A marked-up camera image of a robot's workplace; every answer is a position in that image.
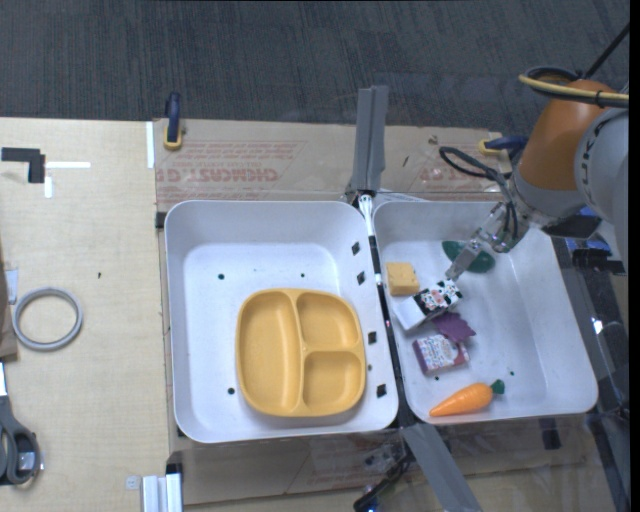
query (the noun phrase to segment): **gray ring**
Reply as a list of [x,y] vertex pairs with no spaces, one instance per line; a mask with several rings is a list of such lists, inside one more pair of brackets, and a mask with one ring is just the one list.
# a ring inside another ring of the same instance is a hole
[[[71,330],[59,340],[52,341],[51,343],[41,343],[39,341],[34,341],[28,338],[22,332],[22,330],[20,329],[20,315],[22,315],[23,309],[35,299],[50,296],[60,297],[61,299],[64,299],[69,304],[71,304],[74,311],[76,312],[76,323],[71,328]],[[69,344],[73,340],[73,338],[76,337],[78,332],[80,332],[80,327],[82,327],[82,308],[80,307],[80,302],[78,302],[78,299],[67,290],[56,288],[54,286],[45,286],[43,288],[36,288],[34,290],[31,290],[30,292],[27,292],[25,295],[20,297],[20,299],[16,302],[15,309],[13,310],[12,320],[13,329],[16,331],[18,339],[24,346],[32,350],[38,350],[40,352],[49,352],[52,350],[57,350]]]

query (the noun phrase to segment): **black scissors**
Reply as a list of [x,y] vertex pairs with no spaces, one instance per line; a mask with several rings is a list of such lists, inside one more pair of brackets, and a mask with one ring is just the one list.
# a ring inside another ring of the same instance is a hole
[[6,477],[12,484],[24,484],[36,476],[39,468],[36,436],[13,417],[4,363],[0,361],[0,481]]

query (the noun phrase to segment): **scissors handle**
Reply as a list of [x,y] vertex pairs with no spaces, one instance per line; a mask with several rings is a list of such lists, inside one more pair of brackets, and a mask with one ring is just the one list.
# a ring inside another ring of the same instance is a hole
[[[40,448],[33,432],[22,426],[13,416],[8,396],[0,396],[0,441],[7,438],[5,452],[0,442],[0,477],[6,474],[7,480],[15,485],[24,484],[35,476],[40,467]],[[19,452],[33,452],[33,468],[20,469]]]

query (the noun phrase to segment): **purple cloth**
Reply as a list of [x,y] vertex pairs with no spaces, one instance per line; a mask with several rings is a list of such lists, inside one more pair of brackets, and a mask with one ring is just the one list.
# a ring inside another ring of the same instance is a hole
[[463,341],[476,332],[469,327],[459,313],[446,312],[431,320],[443,336],[451,341]]

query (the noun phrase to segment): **yellow plate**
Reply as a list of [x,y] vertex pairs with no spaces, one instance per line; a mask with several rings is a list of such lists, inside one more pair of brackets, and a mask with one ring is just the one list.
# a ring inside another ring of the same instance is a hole
[[240,308],[236,330],[240,389],[274,416],[326,416],[353,407],[364,390],[360,322],[326,292],[272,288]]

